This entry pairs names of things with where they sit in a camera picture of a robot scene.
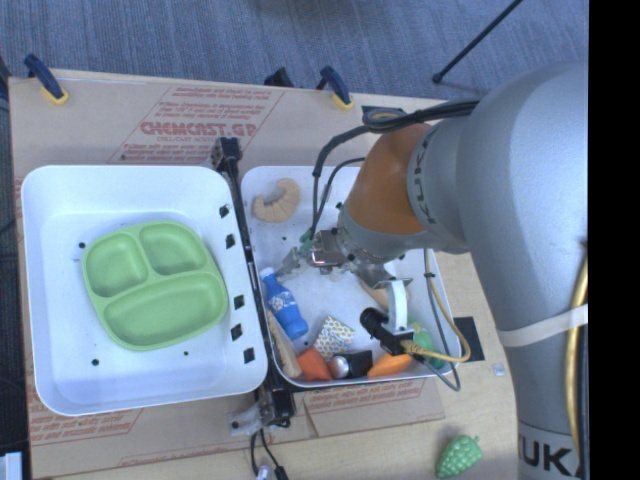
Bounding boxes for green divided plate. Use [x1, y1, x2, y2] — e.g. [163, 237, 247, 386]
[81, 220, 231, 353]

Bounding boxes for black cube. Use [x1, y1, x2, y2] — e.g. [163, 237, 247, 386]
[344, 349, 374, 380]

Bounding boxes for green grapes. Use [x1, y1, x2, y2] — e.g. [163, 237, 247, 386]
[434, 434, 484, 480]

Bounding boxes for blue bottle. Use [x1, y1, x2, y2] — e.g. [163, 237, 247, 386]
[259, 266, 310, 341]

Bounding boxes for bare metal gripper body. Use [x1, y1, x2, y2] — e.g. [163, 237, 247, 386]
[308, 228, 402, 289]

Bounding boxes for white yellow patterned packet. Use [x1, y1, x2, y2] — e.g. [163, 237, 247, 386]
[313, 314, 357, 360]

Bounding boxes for brown cardboard board red print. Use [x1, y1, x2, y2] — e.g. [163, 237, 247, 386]
[7, 67, 449, 480]

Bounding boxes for orange wedge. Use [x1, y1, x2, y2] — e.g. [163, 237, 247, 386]
[296, 345, 334, 382]

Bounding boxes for white plastic tray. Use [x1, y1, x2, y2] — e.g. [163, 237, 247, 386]
[239, 165, 463, 389]
[20, 164, 269, 418]

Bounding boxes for beige bread stick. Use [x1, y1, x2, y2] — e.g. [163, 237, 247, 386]
[266, 309, 304, 380]

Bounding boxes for beige toy food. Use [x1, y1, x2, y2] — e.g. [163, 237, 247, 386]
[360, 280, 409, 314]

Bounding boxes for silver ball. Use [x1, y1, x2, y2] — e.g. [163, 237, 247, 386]
[327, 355, 352, 381]

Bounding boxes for orange carrot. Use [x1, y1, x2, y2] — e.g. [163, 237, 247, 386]
[366, 352, 414, 380]

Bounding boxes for beige croissant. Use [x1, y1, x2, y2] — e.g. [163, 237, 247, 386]
[251, 178, 303, 225]

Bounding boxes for thin black and white rod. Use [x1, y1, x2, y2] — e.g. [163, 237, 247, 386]
[227, 160, 275, 394]

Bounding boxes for green toy vegetable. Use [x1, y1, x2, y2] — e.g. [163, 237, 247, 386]
[408, 322, 447, 370]

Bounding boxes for black cylinder on white bracket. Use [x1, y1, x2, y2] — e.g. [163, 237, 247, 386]
[358, 277, 417, 357]

